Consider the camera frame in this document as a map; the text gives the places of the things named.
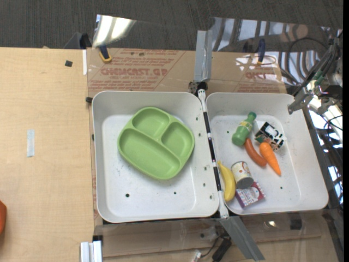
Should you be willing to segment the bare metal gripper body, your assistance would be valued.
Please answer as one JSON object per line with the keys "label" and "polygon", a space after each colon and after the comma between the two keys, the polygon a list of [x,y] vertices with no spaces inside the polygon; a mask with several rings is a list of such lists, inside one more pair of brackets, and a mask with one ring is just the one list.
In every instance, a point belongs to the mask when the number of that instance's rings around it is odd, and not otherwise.
{"label": "bare metal gripper body", "polygon": [[321,99],[328,96],[328,93],[321,87],[323,80],[324,76],[322,74],[316,74],[309,81],[309,83],[306,84],[307,91],[316,99]]}

